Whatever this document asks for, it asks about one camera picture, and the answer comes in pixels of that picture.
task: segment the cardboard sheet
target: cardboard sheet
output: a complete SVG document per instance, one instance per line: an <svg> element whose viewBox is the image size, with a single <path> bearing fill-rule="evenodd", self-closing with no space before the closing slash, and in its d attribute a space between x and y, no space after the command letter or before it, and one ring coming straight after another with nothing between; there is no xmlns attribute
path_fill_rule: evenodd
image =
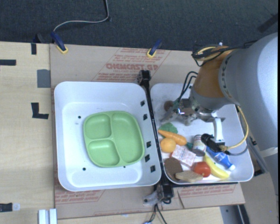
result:
<svg viewBox="0 0 280 224"><path fill-rule="evenodd" d="M67 45L62 54L50 45L53 147L56 149L54 88L63 81L135 82L140 70L150 70L151 87L157 83L183 83L189 71L199 67L191 52L158 50L154 58L146 56L146 49ZM59 184L56 150L55 207L59 219L126 214L151 211L144 206L143 196L153 187L70 192ZM240 184L178 187L171 204L163 210L179 210L245 203Z"/></svg>

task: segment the yellow banana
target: yellow banana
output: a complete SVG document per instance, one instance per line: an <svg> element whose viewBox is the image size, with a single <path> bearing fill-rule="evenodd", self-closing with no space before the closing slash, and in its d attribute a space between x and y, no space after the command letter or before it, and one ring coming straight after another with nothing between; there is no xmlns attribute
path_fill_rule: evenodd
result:
<svg viewBox="0 0 280 224"><path fill-rule="evenodd" d="M205 156L203 157L203 161L205 161L208 164L208 166L210 167L210 173L213 174L215 177L221 179L229 177L229 173L220 169L207 154L205 154Z"/></svg>

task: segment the green plate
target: green plate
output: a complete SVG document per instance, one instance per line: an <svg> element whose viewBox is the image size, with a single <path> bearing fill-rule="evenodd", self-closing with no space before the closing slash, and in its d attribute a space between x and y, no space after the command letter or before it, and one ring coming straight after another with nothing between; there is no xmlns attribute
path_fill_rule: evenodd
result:
<svg viewBox="0 0 280 224"><path fill-rule="evenodd" d="M97 166L126 166L138 162L144 155L138 122L127 112L90 115L84 121L83 132L89 158Z"/></svg>

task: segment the blue clamp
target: blue clamp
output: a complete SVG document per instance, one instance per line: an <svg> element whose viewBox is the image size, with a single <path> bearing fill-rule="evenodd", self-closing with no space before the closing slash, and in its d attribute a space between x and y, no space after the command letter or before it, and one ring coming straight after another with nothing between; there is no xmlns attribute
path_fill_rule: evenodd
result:
<svg viewBox="0 0 280 224"><path fill-rule="evenodd" d="M57 45L56 47L58 48L58 50L62 54L65 54L65 53L67 53L69 51L67 49L67 47L64 45L63 41L61 40L61 37L57 33L51 32L50 36L52 37L52 39L54 40L55 44Z"/></svg>
<svg viewBox="0 0 280 224"><path fill-rule="evenodd" d="M155 53L156 53L156 50L159 49L162 45L162 40L159 39L157 40L157 42L154 44L154 46L148 50L148 52L146 53L146 55L149 57L149 58L153 58Z"/></svg>

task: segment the toy carrot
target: toy carrot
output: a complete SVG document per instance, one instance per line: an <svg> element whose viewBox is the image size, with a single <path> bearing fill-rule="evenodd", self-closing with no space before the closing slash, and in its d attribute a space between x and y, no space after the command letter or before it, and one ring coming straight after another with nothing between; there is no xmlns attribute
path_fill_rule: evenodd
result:
<svg viewBox="0 0 280 224"><path fill-rule="evenodd" d="M180 134L177 134L177 133L173 133L173 132L169 132L169 131L165 131L165 130L161 130L159 129L158 130L158 133L163 135L164 137L166 138L172 138L174 139L174 141L176 142L176 144L178 145L186 145L187 144L187 140L185 137L183 137L182 135Z"/></svg>

